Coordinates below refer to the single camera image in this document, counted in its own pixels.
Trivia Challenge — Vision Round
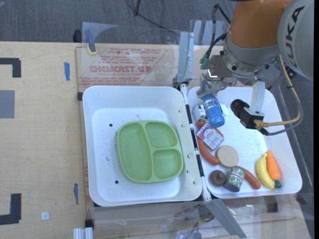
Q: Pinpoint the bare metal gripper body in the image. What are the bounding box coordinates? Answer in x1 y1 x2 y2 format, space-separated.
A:
199 54 262 86

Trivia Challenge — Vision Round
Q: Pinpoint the blue plastic bottle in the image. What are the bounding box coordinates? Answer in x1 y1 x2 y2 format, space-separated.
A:
202 94 226 129

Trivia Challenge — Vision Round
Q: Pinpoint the orange sausage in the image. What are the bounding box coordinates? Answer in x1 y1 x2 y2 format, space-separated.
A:
196 119 224 137
235 165 262 190
197 138 221 166

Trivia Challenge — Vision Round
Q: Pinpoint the pink and white packet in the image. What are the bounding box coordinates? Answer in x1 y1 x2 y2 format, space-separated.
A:
195 122 225 151

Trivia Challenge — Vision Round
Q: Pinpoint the white plastic tray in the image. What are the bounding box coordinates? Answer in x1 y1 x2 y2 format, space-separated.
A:
82 85 203 208
187 86 303 200

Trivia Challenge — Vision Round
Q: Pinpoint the round beige biscuit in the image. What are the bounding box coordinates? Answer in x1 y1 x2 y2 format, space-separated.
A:
215 145 240 169

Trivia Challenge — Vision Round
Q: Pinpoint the brown cardboard board red print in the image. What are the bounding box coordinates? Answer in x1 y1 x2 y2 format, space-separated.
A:
76 45 240 210

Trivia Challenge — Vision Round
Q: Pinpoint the green divided plate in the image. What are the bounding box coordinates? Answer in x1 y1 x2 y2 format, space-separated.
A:
116 120 185 184

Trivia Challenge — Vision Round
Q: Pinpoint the brown doughnut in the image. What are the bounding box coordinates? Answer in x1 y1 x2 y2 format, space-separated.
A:
209 169 227 187

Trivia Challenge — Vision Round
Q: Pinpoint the green and white can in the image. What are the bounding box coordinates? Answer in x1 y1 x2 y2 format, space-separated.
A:
223 166 246 193

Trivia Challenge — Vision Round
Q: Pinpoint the yellow banana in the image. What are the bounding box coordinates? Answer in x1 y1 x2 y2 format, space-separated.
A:
255 152 276 190

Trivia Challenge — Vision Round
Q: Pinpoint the orange carrot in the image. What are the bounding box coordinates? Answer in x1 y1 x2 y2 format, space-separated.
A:
265 150 283 189

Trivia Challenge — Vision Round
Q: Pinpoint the black cylinder on white bracket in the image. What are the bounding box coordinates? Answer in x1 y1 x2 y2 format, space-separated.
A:
230 81 266 130

